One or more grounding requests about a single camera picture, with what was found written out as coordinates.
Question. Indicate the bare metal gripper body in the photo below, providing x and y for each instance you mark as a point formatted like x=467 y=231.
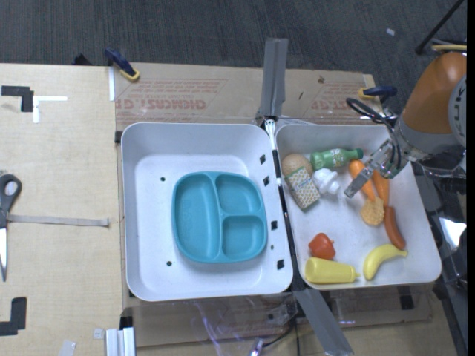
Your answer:
x=389 y=158

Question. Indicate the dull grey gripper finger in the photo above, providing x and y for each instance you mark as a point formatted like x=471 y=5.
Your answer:
x=357 y=184

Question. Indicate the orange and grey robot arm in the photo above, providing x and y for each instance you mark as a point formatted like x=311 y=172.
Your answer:
x=426 y=98

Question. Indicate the orange carrot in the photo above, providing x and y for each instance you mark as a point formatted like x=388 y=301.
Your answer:
x=357 y=169
x=382 y=187

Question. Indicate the yellow waffle biscuit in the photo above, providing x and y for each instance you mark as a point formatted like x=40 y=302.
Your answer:
x=372 y=211

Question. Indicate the green bottle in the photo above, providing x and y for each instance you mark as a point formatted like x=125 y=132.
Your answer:
x=330 y=158

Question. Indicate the white plastic tray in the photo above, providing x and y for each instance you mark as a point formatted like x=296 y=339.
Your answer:
x=345 y=228
x=156 y=213

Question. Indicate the patterned green and white carton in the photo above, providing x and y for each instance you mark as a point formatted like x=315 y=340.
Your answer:
x=303 y=189

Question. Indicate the orange sausage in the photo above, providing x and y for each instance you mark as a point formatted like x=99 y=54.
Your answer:
x=394 y=228

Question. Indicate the red bell pepper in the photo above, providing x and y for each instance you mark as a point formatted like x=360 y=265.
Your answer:
x=321 y=246

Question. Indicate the yellow banana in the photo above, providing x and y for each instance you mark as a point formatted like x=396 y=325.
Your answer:
x=378 y=260

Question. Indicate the yellow squeeze bottle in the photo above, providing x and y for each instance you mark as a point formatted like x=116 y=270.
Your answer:
x=328 y=271

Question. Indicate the blue divided plate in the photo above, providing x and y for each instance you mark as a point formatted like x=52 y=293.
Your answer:
x=208 y=217

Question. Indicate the brown cardboard board red print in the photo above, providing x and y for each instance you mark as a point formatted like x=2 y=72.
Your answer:
x=230 y=91

